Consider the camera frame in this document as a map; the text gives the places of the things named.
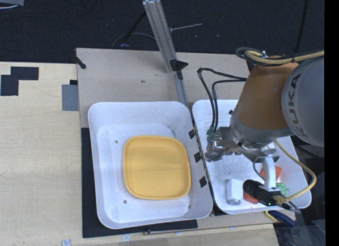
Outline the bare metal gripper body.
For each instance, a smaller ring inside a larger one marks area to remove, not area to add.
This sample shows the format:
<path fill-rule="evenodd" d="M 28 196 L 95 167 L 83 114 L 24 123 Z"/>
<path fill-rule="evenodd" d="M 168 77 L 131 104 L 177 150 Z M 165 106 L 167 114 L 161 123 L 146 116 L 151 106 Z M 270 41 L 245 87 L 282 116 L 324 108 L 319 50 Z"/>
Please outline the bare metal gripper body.
<path fill-rule="evenodd" d="M 212 146 L 216 151 L 226 150 L 229 156 L 243 155 L 250 161 L 263 161 L 263 158 L 274 157 L 276 147 L 273 143 L 257 143 L 245 138 L 234 127 L 220 127 L 213 139 Z"/>

